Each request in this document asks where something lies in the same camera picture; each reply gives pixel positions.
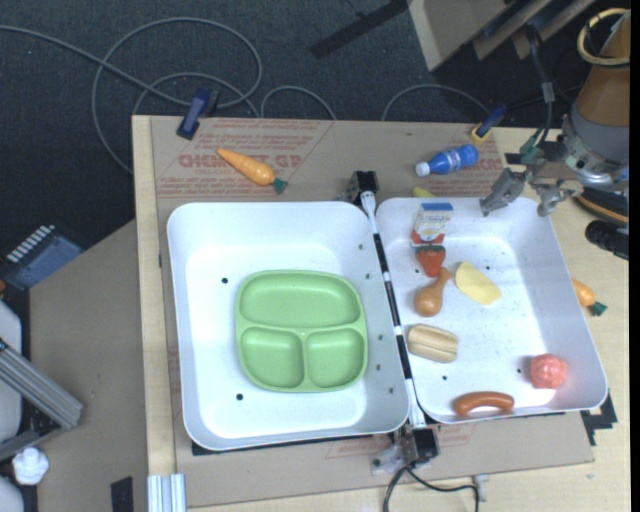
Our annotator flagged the thin black and white rod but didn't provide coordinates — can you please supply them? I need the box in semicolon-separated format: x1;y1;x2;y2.
360;191;427;429

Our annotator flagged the brown cardboard board, red print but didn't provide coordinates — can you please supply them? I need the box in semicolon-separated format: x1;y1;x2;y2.
149;115;597;509

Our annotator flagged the orange carrot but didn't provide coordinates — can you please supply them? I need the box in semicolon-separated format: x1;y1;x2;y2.
216;147;289;195
570;277;609;318

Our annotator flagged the tan hot dog bun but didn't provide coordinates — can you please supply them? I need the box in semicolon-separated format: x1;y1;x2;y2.
405;323;460;364

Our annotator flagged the pink round toy food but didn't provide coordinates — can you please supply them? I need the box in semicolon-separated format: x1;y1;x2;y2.
529;353;569;390

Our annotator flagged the yellow cheese wedge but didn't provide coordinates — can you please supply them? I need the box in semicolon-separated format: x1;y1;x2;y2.
453;260;503;307

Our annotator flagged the blue bottle with white cap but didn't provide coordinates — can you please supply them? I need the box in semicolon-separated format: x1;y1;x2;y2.
414;143;481;178

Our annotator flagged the white plastic tray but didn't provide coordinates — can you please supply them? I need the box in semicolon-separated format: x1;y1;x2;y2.
166;200;412;452
374;195;610;425

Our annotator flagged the red strawberry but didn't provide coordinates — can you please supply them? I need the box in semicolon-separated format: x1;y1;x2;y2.
415;244;448;279

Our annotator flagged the white, red and blue carton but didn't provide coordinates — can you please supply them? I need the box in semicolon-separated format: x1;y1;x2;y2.
409;201;455;249

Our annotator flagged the brown chicken drumstick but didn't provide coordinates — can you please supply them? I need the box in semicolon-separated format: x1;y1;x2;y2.
413;267;454;319

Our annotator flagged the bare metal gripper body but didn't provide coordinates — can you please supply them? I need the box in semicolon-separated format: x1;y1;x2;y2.
524;130;624;197

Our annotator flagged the green divided plate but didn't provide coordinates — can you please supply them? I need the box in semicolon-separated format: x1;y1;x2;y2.
234;269;370;393

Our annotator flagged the orange sausage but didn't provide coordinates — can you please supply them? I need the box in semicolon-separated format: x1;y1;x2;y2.
453;391;516;419

